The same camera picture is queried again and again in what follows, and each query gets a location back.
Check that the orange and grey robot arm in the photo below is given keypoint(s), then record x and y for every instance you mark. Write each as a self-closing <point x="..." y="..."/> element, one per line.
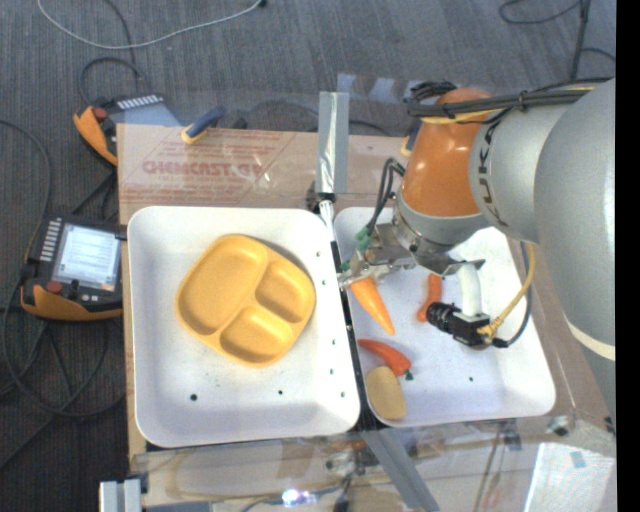
<point x="550" y="190"/>

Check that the orange carrot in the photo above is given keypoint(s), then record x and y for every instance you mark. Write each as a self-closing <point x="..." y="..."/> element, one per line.
<point x="377" y="307"/>

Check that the yellow divided plate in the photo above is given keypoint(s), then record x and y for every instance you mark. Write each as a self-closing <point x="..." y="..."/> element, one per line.
<point x="235" y="295"/>

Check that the tan potato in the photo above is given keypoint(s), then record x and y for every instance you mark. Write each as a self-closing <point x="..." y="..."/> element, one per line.
<point x="386" y="395"/>

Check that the brown cardboard board, red print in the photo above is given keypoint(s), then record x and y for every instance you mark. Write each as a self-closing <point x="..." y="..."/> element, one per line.
<point x="210" y="165"/>

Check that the red chili pepper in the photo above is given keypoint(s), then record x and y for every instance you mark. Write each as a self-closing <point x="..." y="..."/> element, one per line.
<point x="387" y="354"/>

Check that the white plastic tray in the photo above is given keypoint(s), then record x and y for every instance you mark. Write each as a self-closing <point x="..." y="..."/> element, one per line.
<point x="165" y="300"/>
<point x="475" y="380"/>

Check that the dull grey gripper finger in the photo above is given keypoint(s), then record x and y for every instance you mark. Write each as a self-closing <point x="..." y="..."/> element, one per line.
<point x="384" y="273"/>
<point x="352" y="278"/>

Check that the black cylinder on white bracket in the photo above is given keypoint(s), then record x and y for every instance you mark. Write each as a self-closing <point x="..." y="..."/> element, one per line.
<point x="457" y="320"/>

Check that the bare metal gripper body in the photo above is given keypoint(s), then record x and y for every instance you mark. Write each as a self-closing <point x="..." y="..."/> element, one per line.
<point x="395" y="247"/>

